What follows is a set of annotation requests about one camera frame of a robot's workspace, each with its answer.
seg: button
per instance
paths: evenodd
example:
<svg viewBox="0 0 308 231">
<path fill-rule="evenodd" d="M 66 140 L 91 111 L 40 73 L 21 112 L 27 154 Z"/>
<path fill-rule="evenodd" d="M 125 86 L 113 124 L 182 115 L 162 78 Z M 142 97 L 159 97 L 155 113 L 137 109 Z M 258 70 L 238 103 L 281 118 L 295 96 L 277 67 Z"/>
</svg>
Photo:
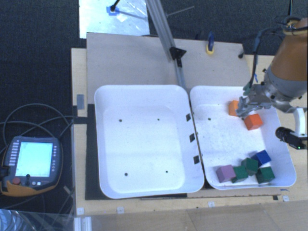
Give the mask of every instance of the button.
<svg viewBox="0 0 308 231">
<path fill-rule="evenodd" d="M 12 180 L 12 183 L 14 185 L 19 185 L 20 184 L 20 178 L 19 177 L 15 177 L 13 180 Z"/>
</svg>

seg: dark green block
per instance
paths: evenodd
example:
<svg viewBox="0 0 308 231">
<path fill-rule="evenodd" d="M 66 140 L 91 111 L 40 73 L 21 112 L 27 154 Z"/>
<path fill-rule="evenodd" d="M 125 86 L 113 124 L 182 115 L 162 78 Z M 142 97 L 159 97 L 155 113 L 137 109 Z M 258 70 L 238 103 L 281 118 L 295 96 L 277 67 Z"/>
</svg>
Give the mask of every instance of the dark green block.
<svg viewBox="0 0 308 231">
<path fill-rule="evenodd" d="M 242 166 L 246 168 L 247 174 L 252 176 L 257 173 L 258 171 L 258 161 L 251 158 L 246 158 L 242 161 Z"/>
<path fill-rule="evenodd" d="M 232 179 L 232 183 L 241 182 L 248 178 L 248 174 L 244 166 L 233 167 L 233 169 L 236 176 Z"/>
<path fill-rule="evenodd" d="M 259 184 L 270 182 L 271 180 L 275 179 L 275 175 L 271 167 L 259 168 L 258 172 L 256 173 L 256 177 Z"/>
</svg>

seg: red-orange block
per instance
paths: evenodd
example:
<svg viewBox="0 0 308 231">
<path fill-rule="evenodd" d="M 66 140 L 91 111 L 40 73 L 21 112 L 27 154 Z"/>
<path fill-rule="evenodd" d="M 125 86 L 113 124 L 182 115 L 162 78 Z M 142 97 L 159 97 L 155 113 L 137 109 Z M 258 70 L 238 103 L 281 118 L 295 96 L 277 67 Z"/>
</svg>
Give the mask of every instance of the red-orange block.
<svg viewBox="0 0 308 231">
<path fill-rule="evenodd" d="M 259 114 L 253 114 L 247 116 L 244 120 L 244 123 L 248 130 L 254 130 L 262 126 L 263 122 Z"/>
<path fill-rule="evenodd" d="M 232 102 L 230 102 L 229 104 L 229 115 L 230 116 L 237 116 L 235 110 L 238 109 L 238 101 L 233 100 Z"/>
</svg>

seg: black bracket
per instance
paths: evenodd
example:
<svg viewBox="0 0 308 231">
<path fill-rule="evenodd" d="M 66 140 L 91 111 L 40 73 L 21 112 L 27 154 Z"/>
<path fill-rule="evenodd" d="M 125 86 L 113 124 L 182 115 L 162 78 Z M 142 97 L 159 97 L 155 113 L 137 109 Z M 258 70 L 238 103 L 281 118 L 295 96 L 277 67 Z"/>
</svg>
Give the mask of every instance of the black bracket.
<svg viewBox="0 0 308 231">
<path fill-rule="evenodd" d="M 177 60 L 178 67 L 182 67 L 182 56 L 186 53 L 185 50 L 178 49 L 174 46 L 170 47 L 170 53 L 173 60 Z"/>
</svg>

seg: empty white tray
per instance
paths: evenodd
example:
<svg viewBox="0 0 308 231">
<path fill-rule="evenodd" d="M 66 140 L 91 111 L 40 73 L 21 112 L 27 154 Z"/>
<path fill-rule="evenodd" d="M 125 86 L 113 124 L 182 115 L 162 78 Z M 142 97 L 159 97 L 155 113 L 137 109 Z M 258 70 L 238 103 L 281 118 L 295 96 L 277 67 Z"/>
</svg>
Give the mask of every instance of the empty white tray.
<svg viewBox="0 0 308 231">
<path fill-rule="evenodd" d="M 95 92 L 99 178 L 114 199 L 191 193 L 204 174 L 186 91 L 175 85 Z"/>
<path fill-rule="evenodd" d="M 242 87 L 197 86 L 191 90 L 190 98 L 194 121 L 198 132 L 200 150 L 205 166 L 205 176 L 211 186 L 220 190 L 253 187 L 287 187 L 296 181 L 296 172 L 286 143 L 281 142 L 275 131 L 280 126 L 275 108 L 258 110 L 263 125 L 248 131 L 244 122 L 228 114 L 228 104 L 239 100 Z M 266 149 L 272 161 L 275 179 L 258 184 L 255 176 L 233 184 L 220 183 L 216 170 L 223 165 L 240 166 L 246 157 Z"/>
</svg>

